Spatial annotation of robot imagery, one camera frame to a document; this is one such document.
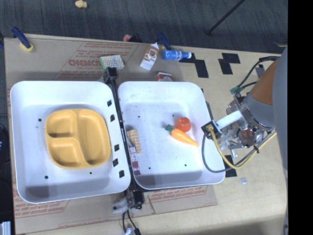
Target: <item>toy tomato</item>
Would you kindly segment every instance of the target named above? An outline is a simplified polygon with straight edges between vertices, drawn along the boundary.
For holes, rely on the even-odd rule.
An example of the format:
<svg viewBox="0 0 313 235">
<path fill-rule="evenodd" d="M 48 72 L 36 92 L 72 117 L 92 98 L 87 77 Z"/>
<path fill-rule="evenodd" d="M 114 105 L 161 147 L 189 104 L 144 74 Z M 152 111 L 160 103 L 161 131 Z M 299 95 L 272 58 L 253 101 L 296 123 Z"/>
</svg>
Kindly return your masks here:
<svg viewBox="0 0 313 235">
<path fill-rule="evenodd" d="M 191 129 L 191 123 L 187 117 L 180 117 L 176 120 L 175 125 L 177 129 L 182 130 L 183 132 L 187 132 Z"/>
</svg>

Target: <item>black pole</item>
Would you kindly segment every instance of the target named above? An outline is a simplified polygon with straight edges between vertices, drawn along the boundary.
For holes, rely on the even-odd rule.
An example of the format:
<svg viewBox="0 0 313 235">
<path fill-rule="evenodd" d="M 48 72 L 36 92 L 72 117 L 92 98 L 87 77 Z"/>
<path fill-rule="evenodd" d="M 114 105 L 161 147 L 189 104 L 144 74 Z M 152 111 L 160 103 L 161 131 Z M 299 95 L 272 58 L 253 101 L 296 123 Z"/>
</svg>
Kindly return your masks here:
<svg viewBox="0 0 313 235">
<path fill-rule="evenodd" d="M 218 26 L 220 25 L 221 22 L 223 22 L 232 12 L 234 12 L 237 7 L 239 7 L 240 4 L 242 4 L 245 0 L 240 0 L 230 11 L 228 11 L 225 16 L 223 16 L 214 26 L 212 26 L 207 32 L 207 35 L 210 35 L 211 32 Z"/>
</svg>

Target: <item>beige table surface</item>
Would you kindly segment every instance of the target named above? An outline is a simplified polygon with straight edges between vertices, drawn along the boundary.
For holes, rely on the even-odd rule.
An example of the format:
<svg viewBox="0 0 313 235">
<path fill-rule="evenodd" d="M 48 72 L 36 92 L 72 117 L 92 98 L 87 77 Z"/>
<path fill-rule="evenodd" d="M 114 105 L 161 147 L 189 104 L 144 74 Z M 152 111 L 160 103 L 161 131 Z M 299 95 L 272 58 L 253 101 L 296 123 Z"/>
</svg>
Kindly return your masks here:
<svg viewBox="0 0 313 235">
<path fill-rule="evenodd" d="M 228 103 L 233 100 L 229 90 L 239 84 L 260 57 L 268 53 L 235 50 L 176 47 L 191 51 L 199 60 L 204 60 L 209 78 L 199 78 L 194 64 L 178 63 L 182 80 L 190 81 L 203 89 L 214 120 L 226 114 Z M 222 53 L 235 53 L 240 64 L 230 64 L 233 74 L 221 71 L 219 59 Z M 271 64 L 264 62 L 264 68 Z M 246 83 L 256 81 L 254 71 Z M 242 91 L 245 95 L 251 87 Z M 239 159 L 250 150 L 237 151 Z M 243 168 L 237 170 L 236 177 L 227 177 L 213 186 L 218 204 L 210 207 L 176 211 L 152 216 L 136 217 L 133 222 L 142 235 L 279 235 L 286 210 L 286 184 L 282 169 L 277 137 L 271 139 L 260 154 L 253 157 Z M 33 235 L 122 235 L 122 222 L 111 221 L 83 225 L 53 231 L 32 233 Z"/>
</svg>

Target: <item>white plastic tray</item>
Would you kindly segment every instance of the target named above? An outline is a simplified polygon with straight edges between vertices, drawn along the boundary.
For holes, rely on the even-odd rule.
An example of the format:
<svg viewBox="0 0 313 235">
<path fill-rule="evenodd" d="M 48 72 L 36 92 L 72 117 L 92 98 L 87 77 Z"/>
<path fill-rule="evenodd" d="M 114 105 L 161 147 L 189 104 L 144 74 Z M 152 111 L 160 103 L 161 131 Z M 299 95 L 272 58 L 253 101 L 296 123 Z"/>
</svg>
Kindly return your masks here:
<svg viewBox="0 0 313 235">
<path fill-rule="evenodd" d="M 92 109 L 104 117 L 112 152 L 103 165 L 64 169 L 50 159 L 45 120 L 52 112 L 68 108 Z M 122 192 L 130 185 L 114 99 L 107 85 L 74 81 L 19 82 L 11 89 L 11 111 L 17 189 L 25 201 L 42 203 L 110 194 Z"/>
<path fill-rule="evenodd" d="M 189 82 L 124 82 L 118 88 L 126 130 L 137 129 L 142 153 L 137 154 L 140 175 L 136 182 L 144 189 L 177 188 L 221 182 L 225 173 L 208 171 L 202 161 L 201 126 L 211 119 L 202 90 Z M 199 147 L 175 140 L 164 128 L 188 117 L 187 132 Z M 206 162 L 213 170 L 224 164 L 213 141 L 205 142 Z"/>
</svg>

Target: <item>yellow cable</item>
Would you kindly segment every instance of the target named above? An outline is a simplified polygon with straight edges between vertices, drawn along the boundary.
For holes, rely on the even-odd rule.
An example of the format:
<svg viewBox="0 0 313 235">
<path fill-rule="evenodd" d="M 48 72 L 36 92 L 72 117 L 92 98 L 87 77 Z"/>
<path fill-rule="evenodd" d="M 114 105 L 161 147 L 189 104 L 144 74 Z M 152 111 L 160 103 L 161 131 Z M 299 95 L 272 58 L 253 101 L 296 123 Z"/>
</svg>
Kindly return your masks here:
<svg viewBox="0 0 313 235">
<path fill-rule="evenodd" d="M 218 144 L 218 142 L 216 140 L 216 136 L 215 136 L 215 133 L 214 133 L 213 126 L 211 124 L 207 127 L 207 130 L 211 133 L 211 136 L 212 136 L 213 142 L 214 142 L 214 144 L 215 144 L 215 146 L 217 148 L 217 151 L 219 152 L 219 154 L 221 155 L 221 157 L 223 158 L 225 163 L 228 164 L 228 166 L 231 167 L 232 169 L 240 169 L 240 168 L 242 168 L 257 153 L 257 150 L 255 150 L 241 165 L 235 166 L 222 153 L 222 151 L 220 149 L 220 146 L 219 146 L 219 144 Z M 272 137 L 274 137 L 275 134 L 276 134 L 276 131 L 273 131 L 272 134 L 259 146 L 259 149 L 262 148 L 263 145 L 266 144 Z"/>
</svg>

